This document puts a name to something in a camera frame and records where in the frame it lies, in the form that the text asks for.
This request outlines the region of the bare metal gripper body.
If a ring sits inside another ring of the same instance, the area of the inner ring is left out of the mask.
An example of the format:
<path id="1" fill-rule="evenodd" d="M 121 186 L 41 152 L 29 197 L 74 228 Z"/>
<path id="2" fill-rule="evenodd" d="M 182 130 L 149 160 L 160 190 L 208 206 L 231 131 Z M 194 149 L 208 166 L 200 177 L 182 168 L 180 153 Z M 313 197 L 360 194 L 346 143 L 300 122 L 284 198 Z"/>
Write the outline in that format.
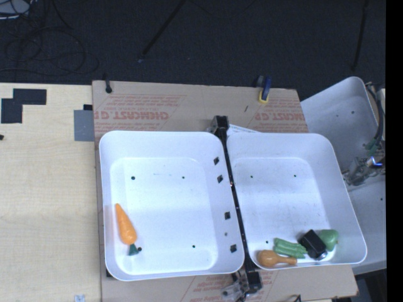
<path id="1" fill-rule="evenodd" d="M 362 185 L 371 177 L 385 174 L 385 165 L 377 162 L 374 156 L 368 158 L 355 157 L 349 166 L 349 184 Z"/>

